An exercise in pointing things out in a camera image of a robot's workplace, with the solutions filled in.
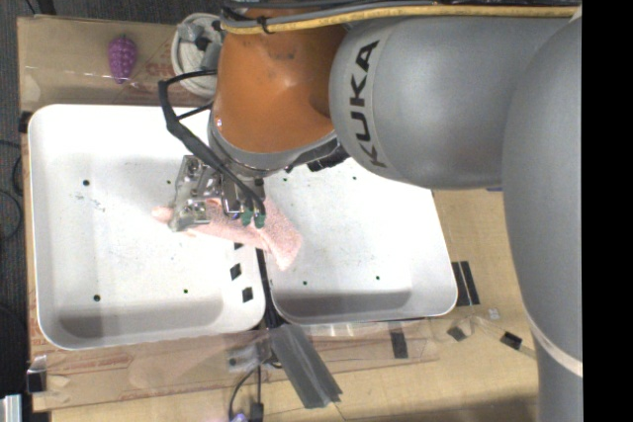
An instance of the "pink towel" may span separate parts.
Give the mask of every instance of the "pink towel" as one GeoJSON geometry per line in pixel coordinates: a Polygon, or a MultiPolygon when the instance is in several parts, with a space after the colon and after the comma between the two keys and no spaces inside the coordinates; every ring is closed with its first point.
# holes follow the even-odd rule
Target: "pink towel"
{"type": "MultiPolygon", "coordinates": [[[[151,212],[154,218],[164,223],[171,219],[172,214],[173,209],[166,207],[154,208],[151,212]]],[[[209,223],[191,227],[187,233],[212,235],[261,248],[273,256],[281,271],[291,266],[301,248],[301,234],[270,199],[266,200],[266,223],[263,228],[256,228],[253,223],[244,227],[241,220],[229,219],[216,200],[207,201],[207,217],[211,219],[209,223]]]]}

